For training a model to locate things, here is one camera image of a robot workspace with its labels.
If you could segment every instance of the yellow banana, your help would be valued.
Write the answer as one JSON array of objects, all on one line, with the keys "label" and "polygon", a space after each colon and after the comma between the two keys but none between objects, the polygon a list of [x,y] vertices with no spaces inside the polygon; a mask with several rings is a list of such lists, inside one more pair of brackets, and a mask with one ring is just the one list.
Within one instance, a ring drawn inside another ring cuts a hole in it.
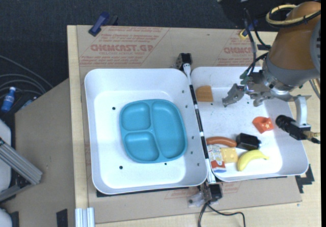
[{"label": "yellow banana", "polygon": [[254,159],[259,159],[259,158],[264,158],[264,159],[269,159],[268,156],[265,156],[260,150],[255,149],[255,150],[250,150],[248,152],[245,152],[243,155],[241,155],[238,159],[237,162],[237,167],[239,171],[243,171],[247,164],[254,160]]}]

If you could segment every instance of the black bracket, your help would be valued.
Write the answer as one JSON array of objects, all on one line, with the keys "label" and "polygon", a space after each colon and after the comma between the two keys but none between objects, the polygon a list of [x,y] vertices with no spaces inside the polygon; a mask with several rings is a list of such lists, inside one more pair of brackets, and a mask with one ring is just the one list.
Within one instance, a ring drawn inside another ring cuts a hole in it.
[{"label": "black bracket", "polygon": [[295,176],[295,179],[300,193],[304,193],[303,186],[308,184],[311,185],[312,182],[315,181],[310,165],[308,167],[308,170],[306,171],[306,177]]},{"label": "black bracket", "polygon": [[19,212],[13,212],[9,214],[12,221],[12,227],[19,227]]},{"label": "black bracket", "polygon": [[180,53],[174,64],[174,68],[183,71],[183,64],[185,63],[188,63],[189,65],[193,63],[193,58],[191,53]]}]

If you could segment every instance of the black object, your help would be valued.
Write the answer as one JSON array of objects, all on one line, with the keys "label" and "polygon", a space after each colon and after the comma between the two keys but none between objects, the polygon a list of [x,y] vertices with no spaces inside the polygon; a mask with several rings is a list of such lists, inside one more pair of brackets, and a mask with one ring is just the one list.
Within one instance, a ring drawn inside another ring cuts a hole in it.
[{"label": "black object", "polygon": [[16,184],[19,188],[24,188],[28,185],[30,185],[31,183],[29,181],[27,181],[24,177],[22,177],[19,173],[16,173]]},{"label": "black object", "polygon": [[58,227],[68,227],[68,210],[67,209],[57,212],[57,226]]},{"label": "black object", "polygon": [[110,14],[108,12],[102,12],[98,17],[96,23],[88,32],[93,36],[98,35],[98,33],[101,31],[101,26],[107,24],[109,17]]},{"label": "black object", "polygon": [[[250,23],[250,24],[249,24],[248,29],[249,29],[250,31],[253,31],[253,30],[255,29],[254,27],[257,26],[257,24],[258,24],[258,20],[257,20],[257,19],[254,19],[253,23]],[[247,31],[247,29],[243,29],[243,30],[241,31],[241,35],[242,35],[243,37],[248,36],[248,31]]]},{"label": "black object", "polygon": [[117,26],[118,25],[118,16],[116,14],[114,14],[113,16],[111,16],[111,18],[108,20],[106,25],[114,25]]},{"label": "black object", "polygon": [[308,170],[306,171],[306,177],[295,176],[295,179],[300,193],[304,193],[303,186],[308,184],[311,185],[312,182],[315,181],[310,165],[308,167]]},{"label": "black object", "polygon": [[271,45],[262,45],[262,44],[257,44],[257,49],[258,50],[269,50],[271,48]]},{"label": "black object", "polygon": [[210,200],[210,202],[216,202],[223,197],[222,189],[219,184],[211,184],[209,185],[209,189],[212,195],[212,199]]},{"label": "black object", "polygon": [[[304,134],[304,131],[310,131],[311,126],[307,125],[303,127],[298,127],[293,122],[295,122],[294,119],[287,117],[285,115],[279,115],[275,120],[275,123],[279,128],[289,133],[290,136],[292,136],[296,140],[306,140],[307,136]],[[320,144],[320,141],[314,137],[309,140],[312,143]]]},{"label": "black object", "polygon": [[185,63],[188,63],[189,65],[193,63],[191,53],[180,53],[175,63],[176,68],[183,71],[183,64]]},{"label": "black object", "polygon": [[245,149],[245,150],[254,150],[259,149],[261,141],[253,135],[248,135],[241,133],[236,137],[237,148]]}]

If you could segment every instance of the cardboard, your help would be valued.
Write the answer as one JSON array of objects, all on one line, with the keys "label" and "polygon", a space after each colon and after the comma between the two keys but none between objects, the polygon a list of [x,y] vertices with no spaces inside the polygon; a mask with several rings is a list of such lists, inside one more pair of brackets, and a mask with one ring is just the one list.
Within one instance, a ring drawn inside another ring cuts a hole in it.
[{"label": "cardboard", "polygon": [[40,184],[1,204],[18,212],[20,227],[57,227],[57,213],[66,209],[68,224],[74,225],[69,95],[66,80],[15,115],[16,150],[43,172]]},{"label": "cardboard", "polygon": [[[241,40],[238,30],[105,26],[93,37],[88,33],[90,28],[78,25],[77,41],[88,200],[89,206],[95,209],[96,223],[198,213],[200,207],[188,207],[187,203],[198,192],[197,187],[98,197],[90,167],[84,78],[97,68],[173,67],[180,53],[192,54],[193,69],[248,66],[252,61],[249,40]],[[295,177],[223,182],[221,187],[224,197],[217,205],[219,210],[301,201]]]}]

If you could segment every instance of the black cable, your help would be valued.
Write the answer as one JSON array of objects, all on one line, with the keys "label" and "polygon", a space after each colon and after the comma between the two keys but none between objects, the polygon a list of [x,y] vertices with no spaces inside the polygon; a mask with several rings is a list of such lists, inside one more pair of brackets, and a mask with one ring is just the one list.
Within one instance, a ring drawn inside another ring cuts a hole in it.
[{"label": "black cable", "polygon": [[218,213],[218,214],[223,215],[223,216],[232,216],[232,215],[236,215],[236,214],[241,214],[242,219],[243,219],[243,227],[246,227],[246,219],[245,219],[245,215],[244,215],[242,212],[235,212],[235,213],[221,213],[221,212],[219,212],[218,210],[215,210],[211,205],[208,205],[208,207],[209,207],[210,209],[212,209],[215,213]]},{"label": "black cable", "polygon": [[[266,52],[266,53],[264,53],[263,55],[257,57],[257,58],[255,59],[255,63],[258,62],[258,61],[260,61],[260,60],[264,60],[264,59],[266,59],[267,55],[268,55],[268,52]],[[252,68],[253,64],[254,64],[254,63],[251,63],[251,64],[250,64],[250,66],[247,68],[247,71],[249,71],[249,70]]]},{"label": "black cable", "polygon": [[266,11],[266,12],[263,12],[263,13],[261,13],[261,14],[257,14],[256,16],[255,16],[255,18],[256,19],[262,19],[262,18],[266,18],[266,14],[269,12],[269,10],[268,11]]},{"label": "black cable", "polygon": [[200,211],[200,213],[199,213],[199,217],[198,217],[198,227],[201,227],[201,220],[202,220],[203,214],[204,214],[204,212],[205,212],[207,206],[208,206],[212,211],[214,211],[215,213],[218,213],[218,214],[223,215],[223,216],[233,216],[233,215],[236,215],[236,214],[241,214],[242,219],[243,219],[243,227],[246,227],[246,219],[245,219],[245,215],[244,215],[242,212],[235,212],[235,213],[221,213],[221,212],[219,212],[218,210],[215,210],[215,209],[214,209],[214,208],[213,208],[209,203],[210,203],[210,202],[206,202],[206,203],[203,205],[203,207],[202,207],[202,209],[201,209],[201,211]]},{"label": "black cable", "polygon": [[263,42],[263,40],[260,38],[260,36],[258,35],[258,31],[257,31],[257,26],[255,25],[255,23],[253,23],[253,27],[254,27],[254,32],[256,34],[256,37],[258,39],[258,41],[268,50],[271,49],[271,46],[270,45],[267,45]]},{"label": "black cable", "polygon": [[200,222],[201,222],[201,220],[202,220],[202,217],[203,217],[203,214],[204,214],[204,212],[205,212],[205,210],[206,210],[206,207],[208,206],[208,203],[209,203],[209,202],[207,202],[207,203],[205,203],[205,204],[203,205],[203,207],[202,207],[202,209],[201,209],[201,211],[200,211],[200,213],[199,213],[199,216],[198,216],[198,227],[201,227]]},{"label": "black cable", "polygon": [[244,8],[243,10],[243,22],[245,24],[245,29],[247,31],[247,34],[249,36],[249,39],[250,39],[250,43],[251,43],[251,48],[252,48],[252,52],[253,52],[253,63],[252,63],[252,67],[251,67],[251,71],[249,72],[249,75],[251,75],[254,71],[254,68],[255,68],[255,64],[256,64],[256,45],[255,45],[255,42],[254,42],[254,38],[250,32],[250,29],[249,29],[249,24],[248,24],[248,18],[249,18],[249,21],[253,24],[253,22],[251,21],[251,17],[249,15],[249,12],[246,8]]}]

